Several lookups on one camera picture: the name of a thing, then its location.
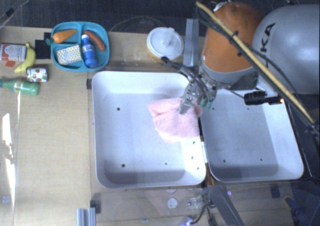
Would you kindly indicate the green bottle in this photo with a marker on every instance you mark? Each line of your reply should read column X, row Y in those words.
column 25, row 88

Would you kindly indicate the black cylinder on white bracket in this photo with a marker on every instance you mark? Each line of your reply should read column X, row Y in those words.
column 257, row 98

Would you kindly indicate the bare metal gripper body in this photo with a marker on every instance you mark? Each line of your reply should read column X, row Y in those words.
column 197, row 87

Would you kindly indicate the orange carrot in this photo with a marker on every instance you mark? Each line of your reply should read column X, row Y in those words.
column 63, row 36

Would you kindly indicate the yellow banana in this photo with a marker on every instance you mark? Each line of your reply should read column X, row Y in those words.
column 28, row 60

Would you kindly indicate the white plastic tray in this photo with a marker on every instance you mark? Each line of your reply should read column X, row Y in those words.
column 250, row 140
column 135, row 135

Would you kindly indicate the yellow cup with white lid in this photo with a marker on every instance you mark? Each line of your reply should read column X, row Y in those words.
column 163, row 42

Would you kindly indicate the red and white carton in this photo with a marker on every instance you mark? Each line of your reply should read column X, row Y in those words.
column 12, row 52

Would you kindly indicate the brown sausage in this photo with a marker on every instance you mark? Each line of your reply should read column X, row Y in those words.
column 96, row 40

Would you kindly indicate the pink cloth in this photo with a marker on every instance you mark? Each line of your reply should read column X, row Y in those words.
column 175, row 125

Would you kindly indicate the blue bottle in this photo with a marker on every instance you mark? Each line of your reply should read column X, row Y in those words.
column 88, row 52

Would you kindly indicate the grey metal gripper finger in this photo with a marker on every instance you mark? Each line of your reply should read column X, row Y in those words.
column 185, row 107
column 195, row 102

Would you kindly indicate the blue divided plate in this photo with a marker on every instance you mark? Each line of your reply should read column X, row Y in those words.
column 77, row 65

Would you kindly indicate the white can with red print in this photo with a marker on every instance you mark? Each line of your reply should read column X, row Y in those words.
column 37, row 75

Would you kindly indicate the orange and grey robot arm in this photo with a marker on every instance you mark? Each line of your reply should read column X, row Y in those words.
column 225, row 50

